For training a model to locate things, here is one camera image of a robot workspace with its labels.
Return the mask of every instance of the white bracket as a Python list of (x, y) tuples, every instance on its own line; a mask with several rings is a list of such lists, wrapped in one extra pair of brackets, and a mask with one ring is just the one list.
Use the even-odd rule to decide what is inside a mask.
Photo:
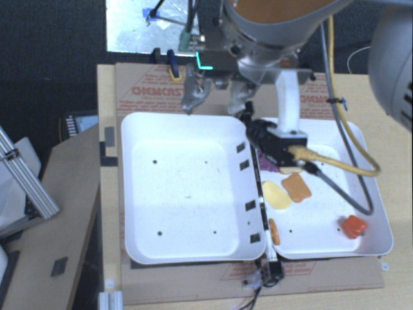
[(282, 70), (276, 79), (278, 127), (281, 133), (299, 132), (299, 83), (296, 70)]
[(123, 293), (99, 293), (99, 310), (123, 310)]

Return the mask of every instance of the cardboard sheet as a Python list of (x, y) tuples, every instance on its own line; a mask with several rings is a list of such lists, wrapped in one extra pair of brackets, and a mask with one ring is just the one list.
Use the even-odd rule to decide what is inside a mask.
[[(332, 119), (327, 103), (324, 74), (301, 87), (301, 117)], [(229, 91), (214, 90), (195, 114), (227, 114)], [(167, 112), (183, 114), (180, 100), (183, 82), (174, 83), (165, 65), (116, 65), (118, 128), (131, 112)], [(254, 98), (256, 118), (277, 116), (276, 91), (263, 86)], [(242, 281), (256, 270), (254, 262), (184, 263), (177, 265), (139, 265), (131, 261), (125, 249), (120, 132), (119, 217), (121, 240), (121, 276), (125, 305), (208, 300), (250, 296)], [(314, 293), (383, 287), (378, 259), (375, 257), (284, 262), (285, 278), (263, 295)]]

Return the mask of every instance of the cable tie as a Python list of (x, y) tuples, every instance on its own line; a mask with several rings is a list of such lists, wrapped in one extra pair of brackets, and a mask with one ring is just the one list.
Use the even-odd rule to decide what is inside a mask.
[(333, 99), (327, 99), (326, 100), (327, 103), (341, 103), (344, 107), (344, 109), (347, 111), (347, 104), (346, 104), (346, 99), (345, 98), (333, 98)]

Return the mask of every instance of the white tray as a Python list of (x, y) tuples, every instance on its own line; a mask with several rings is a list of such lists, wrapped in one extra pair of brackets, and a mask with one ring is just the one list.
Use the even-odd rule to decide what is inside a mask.
[[(301, 120), (308, 147), (349, 162), (334, 121)], [(364, 144), (357, 127), (356, 137)], [(125, 189), (125, 244), (142, 264), (253, 260), (265, 250), (257, 184), (245, 126), (227, 116), (138, 112), (121, 126)], [(369, 169), (355, 150), (360, 167)], [(248, 162), (249, 167), (241, 170)], [(318, 164), (345, 192), (367, 207), (358, 179)], [(261, 181), (281, 186), (286, 176), (261, 171)], [(285, 258), (372, 256), (389, 252), (393, 238), (375, 178), (365, 178), (374, 214), (355, 211), (315, 176), (301, 173), (312, 197), (282, 211), (266, 205), (277, 224)], [(255, 207), (246, 210), (246, 204)], [(367, 222), (348, 239), (341, 222), (350, 214)]]
[[(138, 112), (123, 120), (121, 137), (125, 244), (133, 260), (160, 264), (262, 255), (257, 185), (240, 121)], [(246, 210), (249, 202), (255, 207)]]
[[(360, 130), (350, 124), (356, 138), (365, 148)], [(335, 121), (302, 119), (300, 130), (308, 134), (308, 147), (322, 155), (350, 163), (344, 143)], [(371, 169), (368, 163), (352, 146), (360, 167)], [(347, 194), (368, 208), (363, 190), (355, 174), (344, 172), (327, 164), (317, 166), (338, 184)], [(282, 187), (281, 180), (287, 176), (278, 172), (261, 171), (261, 181), (271, 180)], [(344, 256), (371, 256), (388, 253), (393, 246), (393, 237), (375, 178), (365, 178), (367, 189), (374, 204), (372, 216), (365, 216), (349, 205), (338, 193), (320, 178), (302, 172), (312, 196), (301, 203), (292, 202), (285, 210), (275, 210), (266, 205), (268, 219), (273, 218), (280, 237), (275, 250), (290, 259), (328, 258)], [(356, 239), (349, 239), (341, 230), (341, 223), (353, 214), (367, 223), (367, 229)]]

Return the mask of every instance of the food item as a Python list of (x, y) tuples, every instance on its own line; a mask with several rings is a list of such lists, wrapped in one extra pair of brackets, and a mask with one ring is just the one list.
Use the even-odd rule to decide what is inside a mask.
[(280, 167), (279, 173), (281, 174), (292, 174), (292, 173), (300, 173), (303, 169), (300, 167)]
[(287, 190), (288, 195), (296, 203), (302, 202), (311, 196), (311, 191), (298, 173), (293, 173), (287, 179), (284, 179), (281, 184)]
[(278, 172), (278, 167), (274, 163), (268, 161), (264, 153), (257, 151), (258, 154), (258, 164), (261, 171)]
[(342, 224), (341, 228), (350, 239), (356, 239), (366, 229), (367, 223), (360, 218), (350, 215)]
[(274, 245), (279, 245), (279, 243), (280, 243), (279, 242), (279, 234), (278, 234), (278, 229), (277, 229), (277, 225), (276, 225), (275, 221), (272, 218), (270, 218), (268, 220), (268, 224), (270, 226), (272, 243)]
[(291, 204), (291, 199), (286, 192), (272, 181), (263, 183), (264, 199), (274, 209), (286, 209)]

